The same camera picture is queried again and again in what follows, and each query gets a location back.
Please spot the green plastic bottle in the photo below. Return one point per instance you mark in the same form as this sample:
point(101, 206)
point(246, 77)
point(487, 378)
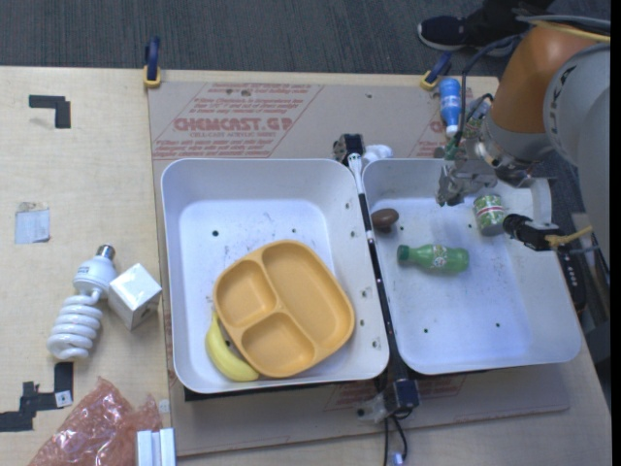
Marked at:
point(436, 258)

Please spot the green and white small can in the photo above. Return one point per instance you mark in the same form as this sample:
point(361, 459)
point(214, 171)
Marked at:
point(488, 214)

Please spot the black cylinder on white bracket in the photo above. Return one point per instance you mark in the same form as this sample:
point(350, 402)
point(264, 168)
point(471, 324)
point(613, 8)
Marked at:
point(531, 221)

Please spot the white cube box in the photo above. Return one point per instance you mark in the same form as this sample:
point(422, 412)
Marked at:
point(134, 295)

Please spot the thin black and white rod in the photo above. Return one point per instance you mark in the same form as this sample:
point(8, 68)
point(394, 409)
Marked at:
point(373, 260)

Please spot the person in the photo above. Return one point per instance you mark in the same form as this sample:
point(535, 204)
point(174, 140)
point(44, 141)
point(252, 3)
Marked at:
point(485, 22)

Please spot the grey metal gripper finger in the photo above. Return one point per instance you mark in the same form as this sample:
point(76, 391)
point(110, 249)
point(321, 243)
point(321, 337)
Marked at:
point(457, 196)
point(442, 193)

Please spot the white plastic tray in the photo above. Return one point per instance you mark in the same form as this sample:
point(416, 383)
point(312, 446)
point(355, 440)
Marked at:
point(262, 221)
point(485, 309)

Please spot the yellow banana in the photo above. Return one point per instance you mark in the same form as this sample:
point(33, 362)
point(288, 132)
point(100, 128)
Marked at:
point(225, 357)

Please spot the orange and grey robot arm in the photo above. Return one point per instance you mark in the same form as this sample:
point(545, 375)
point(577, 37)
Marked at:
point(558, 90)

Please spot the brown round toy food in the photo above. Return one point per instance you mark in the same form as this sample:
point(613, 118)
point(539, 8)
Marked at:
point(384, 218)

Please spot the pink bubble wrap bag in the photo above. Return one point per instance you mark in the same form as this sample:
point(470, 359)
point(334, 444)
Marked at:
point(92, 430)

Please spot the white ribbed block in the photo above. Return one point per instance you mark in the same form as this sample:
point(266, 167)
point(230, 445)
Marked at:
point(155, 447)

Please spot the yellow divided plate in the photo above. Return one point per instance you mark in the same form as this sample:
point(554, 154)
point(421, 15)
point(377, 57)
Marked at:
point(284, 309)

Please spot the white spiral light bulb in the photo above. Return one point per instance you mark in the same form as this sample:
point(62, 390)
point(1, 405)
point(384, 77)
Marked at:
point(82, 304)

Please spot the blue and white bottle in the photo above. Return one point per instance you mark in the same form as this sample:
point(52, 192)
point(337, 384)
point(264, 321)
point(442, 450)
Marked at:
point(449, 102)

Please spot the brown cardboard board red print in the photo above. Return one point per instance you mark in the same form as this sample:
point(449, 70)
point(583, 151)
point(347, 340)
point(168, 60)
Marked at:
point(291, 124)

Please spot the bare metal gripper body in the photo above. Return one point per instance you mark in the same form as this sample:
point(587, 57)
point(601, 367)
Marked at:
point(478, 163)

